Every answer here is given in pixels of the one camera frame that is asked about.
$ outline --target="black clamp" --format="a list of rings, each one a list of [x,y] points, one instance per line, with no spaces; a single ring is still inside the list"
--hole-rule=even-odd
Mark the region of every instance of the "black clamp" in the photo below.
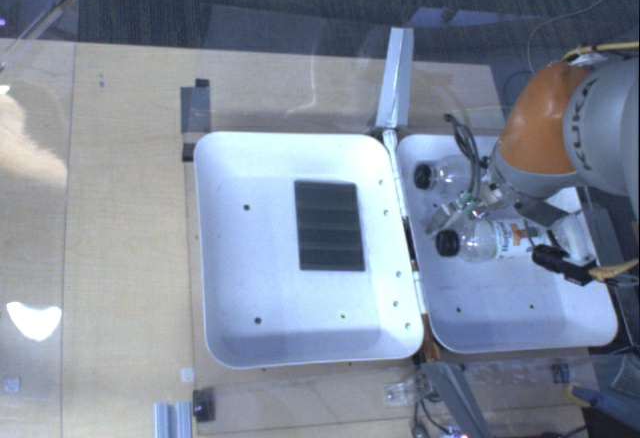
[[[193,391],[193,416],[198,423],[216,419],[213,388]]]
[[[580,285],[580,287],[592,282],[593,277],[589,274],[589,269],[596,267],[596,261],[592,260],[584,266],[577,266],[564,260],[568,256],[569,254],[562,248],[538,244],[533,248],[531,259],[547,271],[561,274],[565,280]]]
[[[182,161],[192,162],[197,141],[211,132],[211,91],[208,79],[196,79],[189,88],[180,88]]]

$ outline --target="cable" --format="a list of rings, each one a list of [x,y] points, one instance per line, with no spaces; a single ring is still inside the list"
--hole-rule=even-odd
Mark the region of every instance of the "cable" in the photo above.
[[[549,242],[551,242],[551,246],[558,248],[559,250],[563,250],[564,248],[560,245],[560,243],[558,242],[558,239],[556,239],[555,234],[551,231],[551,229],[547,230],[547,237],[549,238]]]
[[[426,404],[424,403],[424,399],[420,399],[419,404],[420,404],[420,406],[422,406],[422,411],[424,411],[424,414],[425,414],[425,416],[427,417],[427,420],[428,420],[429,422],[431,422],[434,426],[436,426],[438,429],[440,429],[440,431],[442,431],[443,433],[445,433],[445,434],[447,434],[447,435],[448,435],[448,434],[451,434],[451,430],[450,430],[450,429],[447,429],[447,428],[446,428],[446,427],[444,427],[443,425],[438,424],[435,420],[433,420],[433,418],[431,418],[431,415],[429,415],[429,412],[427,411],[427,406],[426,406]]]
[[[531,244],[531,247],[535,248],[536,243],[533,242],[533,237],[531,237],[531,228],[529,227],[529,222],[526,219],[523,219],[522,221],[524,223],[524,228],[527,231],[527,240],[529,241],[529,244]]]
[[[417,426],[418,424],[420,424],[420,422],[418,422],[418,407],[420,406],[420,401],[416,402],[415,404],[415,408],[413,409],[413,425]]]
[[[574,429],[573,431],[569,431],[567,434],[562,435],[562,438],[571,438],[572,436],[575,436],[576,434],[586,430],[587,430],[587,426],[581,426]]]
[[[566,15],[560,15],[558,17],[554,17],[551,18],[545,22],[543,22],[542,24],[538,24],[533,31],[531,31],[531,34],[529,35],[529,40],[527,41],[527,62],[529,63],[529,70],[531,71],[531,73],[534,73],[533,70],[533,63],[531,62],[531,42],[533,40],[533,37],[536,35],[536,33],[543,28],[544,26],[547,26],[553,22],[556,22],[558,20],[562,20],[565,18],[570,18],[570,17],[576,17],[578,15],[582,15],[583,13],[586,13],[587,11],[591,11],[592,9],[596,8],[597,6],[600,6],[603,2],[605,2],[606,0],[597,0],[596,2],[594,2],[593,4],[590,4],[589,6],[587,6],[586,8],[583,8],[581,10],[578,11],[574,11],[571,13],[567,13]]]
[[[581,54],[590,54],[592,52],[607,52],[607,51],[619,51],[619,50],[637,50],[638,42],[618,42],[618,43],[601,43],[600,45],[587,45],[584,47],[578,47],[577,49],[570,50],[564,56],[562,61],[573,61]]]
[[[615,351],[611,351],[610,355],[617,355],[617,354],[626,354],[626,353],[635,353],[640,354],[640,344],[629,344],[627,346],[621,347],[620,349],[616,349]]]
[[[456,144],[462,154],[469,159],[471,177],[467,192],[474,200],[477,200],[480,195],[480,178],[482,173],[480,170],[480,155],[478,153],[476,140],[469,127],[460,123],[452,114],[446,113],[444,115],[444,120],[453,125],[453,136],[456,140]]]

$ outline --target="white tray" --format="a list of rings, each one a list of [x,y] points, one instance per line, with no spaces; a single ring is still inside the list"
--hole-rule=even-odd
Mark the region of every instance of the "white tray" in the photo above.
[[[234,368],[411,356],[423,325],[389,156],[359,135],[216,132],[195,151],[207,346]],[[294,181],[357,186],[364,272],[302,271]]]
[[[480,154],[489,155],[496,138],[476,141]],[[438,341],[459,353],[611,342],[618,321],[605,285],[593,282],[579,287],[528,258],[470,264],[438,255],[424,229],[440,202],[433,192],[415,187],[413,170],[420,162],[458,153],[451,136],[413,135],[398,148],[429,320]],[[569,212],[580,208],[575,189],[565,189],[549,201]],[[584,218],[579,218],[586,230]]]

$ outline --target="metal bracket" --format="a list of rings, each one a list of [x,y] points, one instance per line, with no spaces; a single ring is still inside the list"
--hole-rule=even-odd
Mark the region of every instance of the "metal bracket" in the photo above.
[[[602,413],[640,431],[640,413],[638,413],[637,399],[625,397],[611,389],[602,391],[573,386],[571,394],[596,408]]]
[[[400,215],[402,216],[402,220],[406,223],[408,222],[409,214],[407,212],[407,199],[404,194],[402,176],[400,175],[400,166],[398,164],[398,137],[396,136],[396,131],[393,129],[385,130],[382,133],[382,143],[387,149],[387,152],[389,152],[389,160],[391,161],[391,171],[393,173],[393,182],[396,186]]]
[[[193,391],[193,416],[196,422],[212,422],[216,419],[213,387]]]
[[[211,132],[211,91],[207,79],[194,87],[180,88],[182,161],[193,162],[196,143]]]
[[[424,398],[431,398],[437,393],[424,372],[418,370],[401,383],[384,385],[384,399],[389,407],[413,406]]]
[[[58,20],[78,0],[56,0],[25,29],[22,34],[0,55],[0,72],[13,63],[30,45]]]
[[[513,208],[525,219],[550,228],[554,223],[568,216],[569,214],[555,207],[544,200],[521,196],[514,204]]]
[[[554,363],[551,366],[553,382],[555,384],[567,384],[571,381],[571,370],[566,363]]]
[[[174,405],[157,402],[153,406],[154,438],[191,438],[191,403]]]
[[[413,29],[392,28],[380,89],[376,127],[395,129],[409,122]]]
[[[493,438],[460,367],[430,362],[423,364],[422,370],[464,434],[469,438]]]
[[[422,287],[422,276],[420,276],[420,271],[413,272],[413,283],[416,288],[416,296],[418,298],[420,313],[422,315],[428,315],[429,312],[427,310],[427,298],[424,295],[424,288]]]
[[[594,203],[583,208],[589,234],[593,240],[601,265],[615,265],[623,262],[618,238],[607,209]],[[640,305],[634,287],[612,287],[627,340],[632,347],[640,345]]]

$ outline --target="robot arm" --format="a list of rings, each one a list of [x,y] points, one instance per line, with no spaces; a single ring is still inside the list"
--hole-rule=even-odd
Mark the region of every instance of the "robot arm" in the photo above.
[[[563,213],[544,200],[580,185],[629,196],[638,217],[635,59],[593,72],[565,62],[537,72],[494,148],[473,214],[513,205],[550,227]]]

